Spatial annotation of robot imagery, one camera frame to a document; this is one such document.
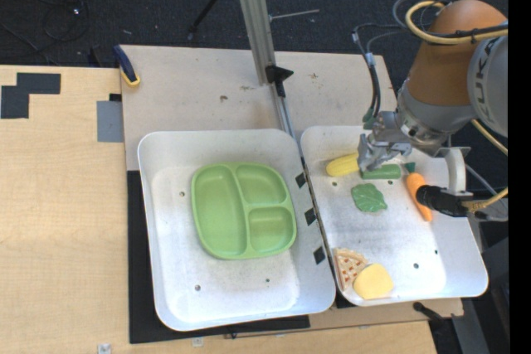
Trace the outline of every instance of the toy carrot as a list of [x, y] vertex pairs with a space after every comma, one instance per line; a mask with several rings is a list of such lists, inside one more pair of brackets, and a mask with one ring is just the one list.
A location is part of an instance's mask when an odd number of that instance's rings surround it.
[[426, 185], [426, 181], [424, 180], [424, 177], [418, 172], [410, 172], [407, 175], [406, 186], [407, 190], [409, 191], [409, 194], [412, 196], [412, 199], [415, 202], [415, 205], [417, 205], [419, 212], [424, 217], [424, 220], [431, 221], [432, 216], [430, 208], [422, 205], [419, 201], [417, 201], [418, 188], [424, 185]]

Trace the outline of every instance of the yellow toy cheese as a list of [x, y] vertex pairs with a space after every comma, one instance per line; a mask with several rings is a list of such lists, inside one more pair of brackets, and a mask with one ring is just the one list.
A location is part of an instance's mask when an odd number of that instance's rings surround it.
[[353, 284], [356, 293], [363, 299], [381, 298], [394, 288], [391, 276], [379, 263], [367, 265]]

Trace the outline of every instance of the wooden table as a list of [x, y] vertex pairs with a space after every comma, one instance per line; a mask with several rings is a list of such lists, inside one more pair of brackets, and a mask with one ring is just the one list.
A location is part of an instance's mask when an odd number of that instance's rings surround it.
[[[280, 335], [130, 344], [126, 149], [99, 141], [96, 108], [122, 92], [119, 70], [3, 65], [0, 85], [19, 73], [59, 74], [61, 92], [29, 95], [28, 118], [0, 119], [3, 352], [436, 353], [411, 304], [332, 307]], [[424, 304], [463, 313], [455, 298]]]

